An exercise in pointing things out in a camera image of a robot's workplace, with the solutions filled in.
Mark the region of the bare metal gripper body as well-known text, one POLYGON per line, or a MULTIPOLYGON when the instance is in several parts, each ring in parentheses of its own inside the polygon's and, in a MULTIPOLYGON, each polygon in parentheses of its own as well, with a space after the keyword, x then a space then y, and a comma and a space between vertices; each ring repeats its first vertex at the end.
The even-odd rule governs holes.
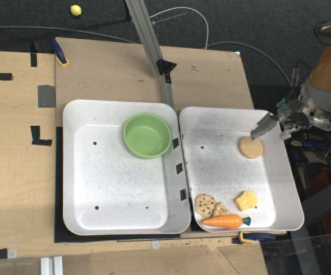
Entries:
POLYGON ((285 131, 299 131, 316 127, 331 131, 331 113, 321 109, 310 97, 283 98, 278 103, 278 121, 285 131))

